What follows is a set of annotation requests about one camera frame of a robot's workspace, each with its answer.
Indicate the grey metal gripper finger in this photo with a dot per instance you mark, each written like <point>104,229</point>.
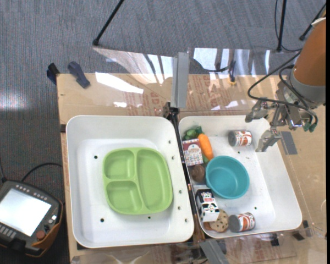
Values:
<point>268,139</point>
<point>255,111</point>

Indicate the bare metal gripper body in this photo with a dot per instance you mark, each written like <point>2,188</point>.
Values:
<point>291,114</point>

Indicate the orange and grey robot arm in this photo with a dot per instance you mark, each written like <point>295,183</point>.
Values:
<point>312,62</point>

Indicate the red and white can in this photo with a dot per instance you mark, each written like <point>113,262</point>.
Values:
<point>240,138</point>
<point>242,222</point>

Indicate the white plastic tray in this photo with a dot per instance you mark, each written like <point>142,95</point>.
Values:
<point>88,202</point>
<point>272,191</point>

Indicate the teal bowl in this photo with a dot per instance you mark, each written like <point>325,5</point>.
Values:
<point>226,179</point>

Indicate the orange carrot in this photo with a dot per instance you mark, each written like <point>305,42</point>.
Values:
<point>205,146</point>

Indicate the green toy vegetable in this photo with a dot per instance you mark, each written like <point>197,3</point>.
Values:
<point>190,133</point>

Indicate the pink and white carton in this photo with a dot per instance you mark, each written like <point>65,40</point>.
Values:
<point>192,153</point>

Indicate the brown doughnut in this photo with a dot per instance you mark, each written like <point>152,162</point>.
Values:
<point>198,173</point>

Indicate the black and white milk carton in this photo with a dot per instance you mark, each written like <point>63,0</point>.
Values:
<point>207,206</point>

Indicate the chocolate chip biscuit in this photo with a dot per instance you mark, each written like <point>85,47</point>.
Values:
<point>221,223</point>

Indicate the green divided plate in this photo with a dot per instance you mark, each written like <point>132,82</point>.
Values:
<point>151,180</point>

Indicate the brown cardboard board, red print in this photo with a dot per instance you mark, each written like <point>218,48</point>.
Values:
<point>99,98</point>

